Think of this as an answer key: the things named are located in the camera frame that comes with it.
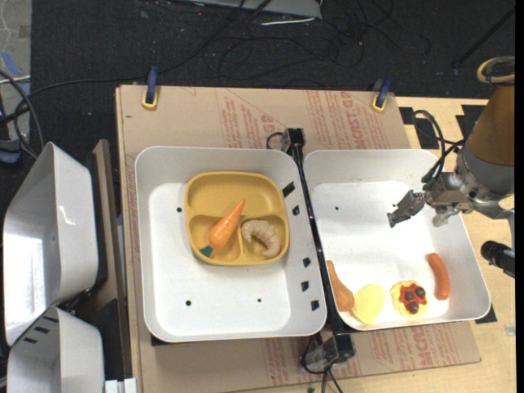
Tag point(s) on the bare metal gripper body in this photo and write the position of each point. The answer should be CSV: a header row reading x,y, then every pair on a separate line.
x,y
446,195

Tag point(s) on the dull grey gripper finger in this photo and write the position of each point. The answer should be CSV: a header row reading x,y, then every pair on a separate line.
x,y
415,206
403,205

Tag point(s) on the yellow pizza with red sauce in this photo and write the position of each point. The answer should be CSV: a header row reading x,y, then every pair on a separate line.
x,y
408,299

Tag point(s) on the white plastic tray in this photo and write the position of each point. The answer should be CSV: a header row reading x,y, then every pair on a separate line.
x,y
229,301
368,227

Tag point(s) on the beige croissant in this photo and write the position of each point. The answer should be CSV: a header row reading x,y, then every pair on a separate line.
x,y
266,233

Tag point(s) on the yellow potato slice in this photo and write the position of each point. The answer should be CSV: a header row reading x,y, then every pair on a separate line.
x,y
369,303

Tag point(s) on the orange carrot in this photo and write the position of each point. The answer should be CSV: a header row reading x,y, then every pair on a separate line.
x,y
225,227

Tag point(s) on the orange-brown chicken drumstick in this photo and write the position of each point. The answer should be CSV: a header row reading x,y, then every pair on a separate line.
x,y
343,295

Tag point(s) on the brown cardboard board red print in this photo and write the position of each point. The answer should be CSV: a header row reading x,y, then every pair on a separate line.
x,y
196,117

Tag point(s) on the orange sausage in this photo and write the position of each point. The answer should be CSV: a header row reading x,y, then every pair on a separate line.
x,y
439,276

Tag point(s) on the yellow divided plate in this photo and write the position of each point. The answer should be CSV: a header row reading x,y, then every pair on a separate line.
x,y
221,191

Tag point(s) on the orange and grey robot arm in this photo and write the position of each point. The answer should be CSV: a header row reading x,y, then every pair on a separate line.
x,y
493,137

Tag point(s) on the thin black rod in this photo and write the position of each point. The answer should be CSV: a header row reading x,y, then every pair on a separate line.
x,y
313,223

